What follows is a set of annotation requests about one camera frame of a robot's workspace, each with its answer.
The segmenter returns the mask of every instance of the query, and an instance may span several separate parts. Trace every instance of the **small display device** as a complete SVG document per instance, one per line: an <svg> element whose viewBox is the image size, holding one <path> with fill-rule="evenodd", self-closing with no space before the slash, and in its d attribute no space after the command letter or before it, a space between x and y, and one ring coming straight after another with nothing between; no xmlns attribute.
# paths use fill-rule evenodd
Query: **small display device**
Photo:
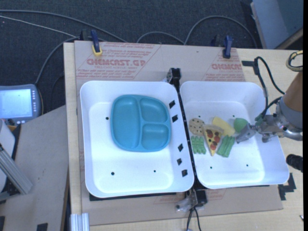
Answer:
<svg viewBox="0 0 308 231"><path fill-rule="evenodd" d="M33 84L0 86L0 118L19 125L41 115L39 91Z"/></svg>

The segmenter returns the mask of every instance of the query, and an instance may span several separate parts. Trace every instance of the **blue plate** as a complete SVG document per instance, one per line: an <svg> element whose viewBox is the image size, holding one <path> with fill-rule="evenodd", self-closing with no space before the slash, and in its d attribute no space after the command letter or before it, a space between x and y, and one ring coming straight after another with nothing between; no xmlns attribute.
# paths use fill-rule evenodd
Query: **blue plate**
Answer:
<svg viewBox="0 0 308 231"><path fill-rule="evenodd" d="M123 150L156 152L170 141L169 111L158 99L142 95L118 97L111 110L111 135Z"/></svg>

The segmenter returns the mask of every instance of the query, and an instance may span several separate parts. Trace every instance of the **toy pizza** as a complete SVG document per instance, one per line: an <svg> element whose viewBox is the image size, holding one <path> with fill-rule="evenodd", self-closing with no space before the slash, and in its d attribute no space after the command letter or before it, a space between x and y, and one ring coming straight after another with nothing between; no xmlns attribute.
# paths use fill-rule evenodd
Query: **toy pizza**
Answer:
<svg viewBox="0 0 308 231"><path fill-rule="evenodd" d="M214 156L221 143L223 129L215 125L204 124L202 130L211 156Z"/></svg>

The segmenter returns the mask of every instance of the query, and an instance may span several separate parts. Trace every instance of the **wooden table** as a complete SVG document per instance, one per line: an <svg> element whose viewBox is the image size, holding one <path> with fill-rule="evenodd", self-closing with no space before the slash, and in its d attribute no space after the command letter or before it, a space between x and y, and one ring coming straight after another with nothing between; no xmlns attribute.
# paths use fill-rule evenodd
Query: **wooden table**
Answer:
<svg viewBox="0 0 308 231"><path fill-rule="evenodd" d="M294 51L287 50L255 50L237 49L240 60L253 61L257 56L261 56L268 63L272 76L278 87L287 90L292 80L296 76L285 66L286 59ZM274 88L266 68L259 63L260 72L269 93L269 101L281 96ZM64 44L64 67L66 86L66 111L69 144L69 175L70 175L70 199L71 213L82 214L80 168L78 151L78 126L77 126L77 98L76 98L76 75L75 75L75 52L73 43ZM259 79L254 75L253 69L243 67L245 80L260 85ZM288 138L280 139L284 154L303 155L302 141L293 141ZM283 201L283 210L265 211L255 213L229 214L219 216L200 217L202 230L216 231L238 231L238 230L303 230L304 222L300 218L303 215L303 173L289 167L293 174L296 189L294 192L286 194L286 201ZM138 231L138 230L168 230L179 231L186 227L187 218L165 219L156 221L141 221L121 224L108 224L91 226L90 230L98 231ZM190 229L198 230L196 217L193 216L190 222Z"/></svg>

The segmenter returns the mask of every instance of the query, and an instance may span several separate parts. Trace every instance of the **screen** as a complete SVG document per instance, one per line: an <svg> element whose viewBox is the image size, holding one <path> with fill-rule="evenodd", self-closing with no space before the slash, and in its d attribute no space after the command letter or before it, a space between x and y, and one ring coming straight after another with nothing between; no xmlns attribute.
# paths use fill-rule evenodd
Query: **screen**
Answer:
<svg viewBox="0 0 308 231"><path fill-rule="evenodd" d="M32 116L31 89L0 90L0 118Z"/></svg>

